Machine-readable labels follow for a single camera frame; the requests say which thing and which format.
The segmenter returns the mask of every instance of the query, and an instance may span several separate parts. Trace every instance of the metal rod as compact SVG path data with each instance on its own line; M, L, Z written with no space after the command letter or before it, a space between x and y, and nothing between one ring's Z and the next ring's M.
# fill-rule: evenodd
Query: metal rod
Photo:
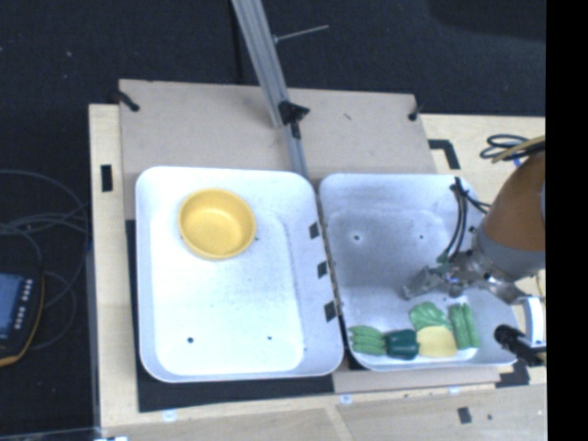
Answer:
M298 36L306 36L307 34L316 33L328 29L329 25L317 26L315 28L304 29L295 33L285 34L284 36L274 36L274 42L278 44L281 40L289 40L291 38L297 38Z
M247 44L259 84L264 92L272 123L284 131L292 170L308 178L304 151L300 139L292 135L282 122L278 106L289 101L276 44L269 31L266 12L261 0L232 0L235 14Z

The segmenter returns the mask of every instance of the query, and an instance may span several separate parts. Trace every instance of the black clip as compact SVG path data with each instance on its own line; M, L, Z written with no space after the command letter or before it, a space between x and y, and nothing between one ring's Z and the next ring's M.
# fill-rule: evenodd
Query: black clip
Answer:
M523 360L529 367L542 366L543 361L537 356L537 353L544 353L547 351L547 348L545 346L531 348L519 340L520 336L525 336L525 334L508 325L499 325L494 330L495 340L504 349L514 353L517 358Z
M307 107L301 107L289 101L282 101L277 106L277 109L279 109L284 126L290 125L292 137L301 139L299 122L309 114L310 110Z
M130 96L120 90L113 90L108 94L108 102L113 104L124 103L133 112L137 112L141 109L137 103L130 99Z

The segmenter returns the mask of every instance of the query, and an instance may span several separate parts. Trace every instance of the black tape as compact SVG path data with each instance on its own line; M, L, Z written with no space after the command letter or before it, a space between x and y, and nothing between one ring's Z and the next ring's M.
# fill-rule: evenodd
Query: black tape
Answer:
M319 235L321 235L321 232L319 231L319 223L318 222L314 222L311 226L311 238L315 239L317 238Z
M100 175L102 177L102 192L112 191L114 188L112 181L112 165L100 165Z
M334 300L331 300L328 304L324 306L324 318L327 322L330 322L337 316L337 308L334 305Z
M453 144L450 141L431 139L429 140L429 149L431 149L432 151L442 150L443 152L445 152L445 157L447 158L449 168L451 168L452 170L461 170L458 156L456 155L456 150L453 148Z
M319 278L327 274L327 262L323 261L318 265Z
M500 375L500 382L496 382L496 389L513 386L528 386L531 377L526 368L525 361L517 359L513 364L513 372L506 372Z
M471 423L471 413L468 407L458 408L458 416L461 424Z

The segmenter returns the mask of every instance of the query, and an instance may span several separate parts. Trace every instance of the wooden board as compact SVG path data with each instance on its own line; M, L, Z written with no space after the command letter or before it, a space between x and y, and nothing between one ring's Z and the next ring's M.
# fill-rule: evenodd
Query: wooden board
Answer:
M355 440L547 439L542 385L366 402L339 412Z
M122 105L125 217L137 176L155 165L289 170L284 130L272 126L257 86L120 81L140 106ZM300 123L309 178L336 172L434 173L412 95L290 90L311 113Z
M299 420L302 424L305 415L310 415L313 422L309 429L318 429L317 433L323 434L323 438L332 439L335 434L338 439L352 439L351 431L337 410L341 403L347 403L348 397L353 397L354 401L364 402L394 401L403 399L406 396L414 397L415 399L422 397L426 400L429 393L447 394L448 391L454 390L456 386L467 385L468 390L487 390L493 387L493 382L498 377L498 372L493 370L478 375L468 374L466 376L461 374L461 378L456 373L444 374L442 378L435 378L434 375L431 375L431 378L419 376L412 379L407 378L404 383L399 383L396 380L380 385L377 380L369 378L364 378L363 381L357 383L357 381L351 380L356 379L357 376L345 375L345 371L342 370L341 373L337 372L335 376L335 380L339 378L337 383L339 384L339 391L343 392L342 394L275 401L224 403L214 406L186 408L170 411L170 413L139 413L124 231L119 107L92 105L89 109L89 117L95 227L100 409L101 425L105 428L105 433L129 435L131 427L134 427L133 429L146 430L142 433L149 431L151 433L160 433L161 436L167 439L184 439L181 435L167 437L165 433L169 432L172 427L177 427L179 431L186 429L188 432L190 429L188 427L194 429L198 427L198 430L204 430L203 432L206 433L207 429L214 431L217 428L220 429L220 426L227 426L234 439L250 439L256 436L255 433L263 434L262 426L265 422L277 423L272 422L272 420L276 420L274 416L276 413L287 413L284 418L287 421L283 425L290 426L290 432L291 429L295 429L291 428L292 425L296 425L295 420ZM464 121L465 124L460 125L458 122L457 125L461 126L460 129L466 129L466 126L474 125L482 130L489 127L489 129L493 130L493 133L496 133L496 129L503 126L499 122L503 119L498 119L496 124L493 124L492 120L493 118L472 117L471 119L458 119L458 121ZM512 119L513 132L518 133L524 131L529 125L534 126L533 122L529 124L529 120ZM459 145L457 139L461 138L461 131L451 131L449 128L450 125L455 126L455 122L444 117L440 119L423 117L423 123L430 138L455 139L453 142L457 146ZM445 123L447 123L447 130L444 130ZM479 132L472 132L472 137L476 141L480 136ZM437 163L436 153L434 154L435 163ZM113 175L113 188L111 191L102 190L102 165L110 165L111 167ZM438 166L438 168L440 173L444 173L441 171L442 167ZM488 173L483 170L481 175L483 175L483 178ZM468 180L472 185L477 181L472 175L468 175ZM503 180L498 179L497 181L501 184ZM537 383L542 386L545 384L547 379L544 368L531 371L531 373L533 376L532 384ZM433 386L435 386L433 389L423 389L424 387ZM352 396L349 395L354 390L357 390L357 393ZM524 406L520 407L518 414L526 416ZM324 428L327 419L332 424L333 430ZM259 431L255 431L253 428L251 431L243 430L241 423L244 425L251 424L251 426L258 425L260 429ZM279 437L288 439L287 432L279 432Z

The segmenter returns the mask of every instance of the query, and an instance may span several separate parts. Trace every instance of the cable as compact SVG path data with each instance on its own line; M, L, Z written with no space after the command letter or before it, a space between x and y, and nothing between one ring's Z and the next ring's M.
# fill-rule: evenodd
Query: cable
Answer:
M545 150L545 136L539 136L529 140L526 137L514 134L495 134L486 142L489 147L480 152L483 159L492 159L496 164L502 161L511 161L517 158L528 157L533 153Z
M449 245L443 251L443 253L441 254L441 256L449 255L449 252L451 251L451 248L453 247L454 243L458 239L459 231L460 231L460 228L461 228L461 222L463 221L463 204L459 200L459 196L458 196L458 192L457 192L457 187L454 184L454 185L451 185L451 187L449 187L449 189L451 189L454 192L454 195L456 197L456 201L458 202L458 222L457 222L457 225L456 225L456 229L453 231L453 236L451 237L451 240L449 241Z
M65 284L65 286L68 286L67 280L59 275L56 275L55 273L45 273L45 276L51 276L51 277L55 277L58 280L60 280L63 284ZM63 326L63 328L55 335L53 336L50 340L38 343L36 345L30 345L28 347L29 350L39 350L39 349L43 349L43 348L47 348L48 346L51 346L55 343L57 343L58 341L60 341L68 332L69 330L72 328L72 325L74 325L74 321L75 321L75 315L77 314L77 298L75 297L75 292L73 289L69 288L68 289L68 293L69 295L72 297L72 310L70 311L70 317L67 321L67 323Z
M492 163L496 164L501 160L511 160L514 158L527 157L531 153L541 152L545 150L545 136L539 136L530 141L524 141L520 144L505 150L504 152L496 155L492 159Z
M75 208L66 213L49 212L18 218L16 220L10 221L9 223L0 223L0 237L20 236L28 240L28 242L35 249L35 253L39 261L40 267L44 267L44 265L46 264L43 263L43 253L37 241L31 236L32 234L45 232L53 227L61 226L69 228L76 232L80 232L84 237L84 247L82 250L82 256L80 257L73 272L73 275L69 280L52 271L43 272L44 277L51 277L53 279L60 281L63 284L63 289L56 296L54 296L50 300L45 301L45 303L43 304L43 310L47 310L48 308L56 304L66 294L70 294L73 303L71 317L68 323L66 323L66 325L62 328L62 330L51 340L43 342L39 345L35 345L34 347L32 346L30 349L46 348L56 343L67 334L67 332L69 331L74 322L74 318L77 313L77 298L75 296L73 287L74 284L77 282L77 279L80 277L82 270L84 269L86 251L87 246L89 244L89 219L87 212L85 210L88 207L89 202L83 203L69 187L45 175L37 174L34 172L28 172L24 170L6 169L0 169L0 175L20 176L42 180L55 187L58 187L61 191L65 192L75 203Z
M33 249L35 250L35 255L37 256L37 265L39 267L42 266L43 264L43 252L40 250L39 245L37 244L37 242L35 242L35 240L30 237L27 233L21 231L20 229L10 225L10 224L2 224L0 223L0 228L2 229L8 229L11 232L2 232L0 233L0 235L18 235L24 239L26 239L28 241L28 243L30 243L30 245L33 247Z
M453 254L449 257L449 262L453 262L458 256L459 250L461 249L461 245L463 244L463 239L466 235L466 225L468 222L468 201L467 201L467 193L464 191L463 186L461 185L461 180L456 177L456 189L458 195L458 203L460 204L462 213L461 213L461 223L459 224L459 239L456 244L456 249L454 250Z
M488 214L488 209L492 207L492 204L474 199L472 196L469 195L469 191L463 191L463 195L474 208L476 208L484 214Z

